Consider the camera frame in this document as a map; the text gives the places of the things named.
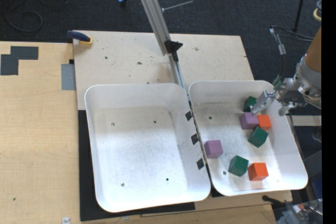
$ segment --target wooden table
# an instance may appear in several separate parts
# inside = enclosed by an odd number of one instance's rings
[[[172,79],[167,71],[167,60],[160,55],[154,34],[109,33],[83,31],[93,36],[96,45],[117,44],[133,38],[149,46],[153,62],[144,55],[128,59],[108,54],[101,56],[115,70],[128,68],[130,74],[148,73],[151,66],[158,66],[160,82]],[[179,50],[185,84],[195,80],[253,79],[240,37],[171,35],[172,40],[184,44]],[[135,215],[125,218],[80,221],[79,206],[79,157],[78,110],[82,108],[85,87],[94,80],[85,75],[86,69],[97,71],[85,61],[85,51],[75,44],[43,42],[0,42],[0,54],[10,54],[11,46],[38,47],[38,60],[19,60],[17,76],[0,76],[0,219],[3,223],[60,224],[65,217],[70,223],[270,223],[274,221],[270,203],[261,199],[262,194],[232,197],[208,197],[196,202],[195,210],[177,214]],[[61,65],[75,59],[77,91],[62,90]],[[207,70],[197,73],[193,66],[200,61]],[[132,69],[125,63],[134,64]],[[216,63],[218,72],[211,71]],[[119,83],[137,83],[119,73]],[[291,192],[267,193],[281,201],[291,201]]]

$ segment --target blue clamp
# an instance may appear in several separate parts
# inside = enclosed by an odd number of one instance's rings
[[[88,37],[87,35],[84,35],[83,33],[76,32],[76,31],[67,31],[67,38],[77,39],[79,40],[80,44],[83,45],[91,45],[92,44],[92,38]]]

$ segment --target wooden block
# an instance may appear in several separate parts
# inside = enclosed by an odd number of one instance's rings
[[[236,176],[242,176],[246,173],[247,166],[248,160],[236,155],[231,159],[228,171]]]
[[[261,147],[266,142],[267,137],[268,133],[257,126],[249,136],[248,142],[256,147]]]
[[[251,181],[261,181],[268,177],[266,163],[252,163],[247,168],[247,172]]]
[[[272,127],[269,115],[257,115],[257,118],[259,121],[259,127],[262,128],[264,131],[267,131]]]
[[[257,98],[249,96],[244,102],[243,111],[251,112],[251,107],[254,106],[256,102],[257,102]]]
[[[220,140],[209,140],[204,144],[204,150],[208,158],[218,158],[223,153]]]
[[[244,114],[240,116],[239,120],[243,130],[253,130],[259,125],[257,115],[252,115],[251,112],[244,112]]]

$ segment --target dark carpet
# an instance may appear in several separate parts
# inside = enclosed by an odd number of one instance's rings
[[[255,80],[272,82],[280,71],[278,45],[269,33],[272,25],[292,31],[300,0],[159,0],[163,8],[193,1],[164,13],[172,33],[237,35],[241,39]],[[319,0],[303,0],[297,33],[313,37],[321,26],[313,17]],[[0,0],[0,39],[4,41],[67,42],[67,30],[152,32],[140,0]],[[285,77],[295,67],[309,42],[283,39]],[[320,115],[307,105],[293,115]]]

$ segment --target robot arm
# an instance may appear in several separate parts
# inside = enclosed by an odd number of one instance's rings
[[[282,104],[279,111],[280,115],[286,115],[290,109],[304,106],[307,103],[322,109],[321,36],[322,27],[320,27],[305,55],[297,64],[295,75],[292,78],[278,76],[274,81],[274,92],[264,91],[257,99],[256,104],[251,107],[252,114],[266,109],[273,100]],[[285,54],[285,49],[280,40],[277,39],[277,41],[279,42],[280,54]]]

